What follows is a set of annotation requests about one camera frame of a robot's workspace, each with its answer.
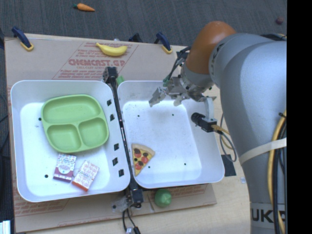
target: toy pizza slice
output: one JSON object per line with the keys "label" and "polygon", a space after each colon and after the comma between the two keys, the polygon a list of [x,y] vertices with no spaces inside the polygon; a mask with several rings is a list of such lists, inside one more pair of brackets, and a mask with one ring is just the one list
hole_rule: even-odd
{"label": "toy pizza slice", "polygon": [[131,149],[135,176],[137,176],[146,164],[154,157],[155,151],[140,144],[132,144]]}

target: yellow banana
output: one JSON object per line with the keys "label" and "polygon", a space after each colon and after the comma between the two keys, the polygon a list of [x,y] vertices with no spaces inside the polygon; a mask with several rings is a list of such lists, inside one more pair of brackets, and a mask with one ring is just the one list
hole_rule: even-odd
{"label": "yellow banana", "polygon": [[118,56],[123,55],[128,49],[127,46],[111,47],[111,46],[99,44],[98,42],[96,43],[96,46],[99,47],[104,54],[108,56],[113,56],[113,57],[118,57]]}

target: divided green plate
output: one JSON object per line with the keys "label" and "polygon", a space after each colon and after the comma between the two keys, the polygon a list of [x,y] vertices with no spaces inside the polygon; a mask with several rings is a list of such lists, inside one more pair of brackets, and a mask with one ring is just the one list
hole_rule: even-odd
{"label": "divided green plate", "polygon": [[51,146],[60,153],[75,153],[104,144],[109,136],[105,114],[89,95],[52,98],[41,108],[41,120]]}

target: orange carrot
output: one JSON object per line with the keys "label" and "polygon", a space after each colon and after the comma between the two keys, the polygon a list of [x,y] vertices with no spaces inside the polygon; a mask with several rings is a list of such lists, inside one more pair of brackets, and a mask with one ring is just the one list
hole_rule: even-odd
{"label": "orange carrot", "polygon": [[83,11],[95,11],[94,8],[91,8],[90,6],[83,4],[83,3],[74,4],[74,8],[77,8],[78,10],[83,10]]}

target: white band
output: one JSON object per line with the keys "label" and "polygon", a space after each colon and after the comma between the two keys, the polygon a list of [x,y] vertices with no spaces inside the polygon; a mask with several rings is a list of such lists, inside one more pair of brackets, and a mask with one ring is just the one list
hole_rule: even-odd
{"label": "white band", "polygon": [[256,157],[268,151],[279,149],[279,148],[286,147],[286,146],[287,146],[287,137],[283,139],[271,141],[267,144],[252,148],[251,150],[245,152],[241,157],[239,157],[239,163],[240,165],[243,165],[245,161],[253,157]]}

